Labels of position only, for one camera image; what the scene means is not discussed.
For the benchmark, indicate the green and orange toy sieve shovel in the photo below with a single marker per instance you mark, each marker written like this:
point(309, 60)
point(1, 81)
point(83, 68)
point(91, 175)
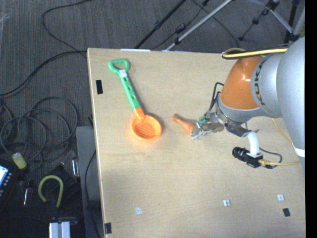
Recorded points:
point(146, 128)

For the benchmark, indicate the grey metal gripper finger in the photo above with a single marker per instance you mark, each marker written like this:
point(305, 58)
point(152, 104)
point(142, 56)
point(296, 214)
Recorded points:
point(199, 125)
point(199, 134)

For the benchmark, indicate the brown toy chicken drumstick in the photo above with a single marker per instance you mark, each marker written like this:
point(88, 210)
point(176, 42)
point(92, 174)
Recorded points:
point(184, 123)

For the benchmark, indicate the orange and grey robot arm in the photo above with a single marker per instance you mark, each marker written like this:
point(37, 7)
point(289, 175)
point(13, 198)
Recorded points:
point(284, 83)

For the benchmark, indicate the yellow-green bent tube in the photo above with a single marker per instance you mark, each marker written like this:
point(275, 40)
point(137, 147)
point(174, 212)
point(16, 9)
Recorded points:
point(60, 190)

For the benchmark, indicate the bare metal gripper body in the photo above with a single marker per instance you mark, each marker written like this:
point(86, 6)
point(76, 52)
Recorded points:
point(215, 127)

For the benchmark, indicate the black stand pole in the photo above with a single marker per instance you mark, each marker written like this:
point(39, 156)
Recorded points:
point(168, 15)

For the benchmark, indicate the pale yellow cylinder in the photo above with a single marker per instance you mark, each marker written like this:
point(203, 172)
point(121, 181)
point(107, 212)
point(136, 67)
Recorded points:
point(19, 160)

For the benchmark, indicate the black cylinder on white bracket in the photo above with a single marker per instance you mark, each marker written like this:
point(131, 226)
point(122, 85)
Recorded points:
point(247, 155)

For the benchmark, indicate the silver tripod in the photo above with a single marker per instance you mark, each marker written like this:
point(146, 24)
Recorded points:
point(213, 12)

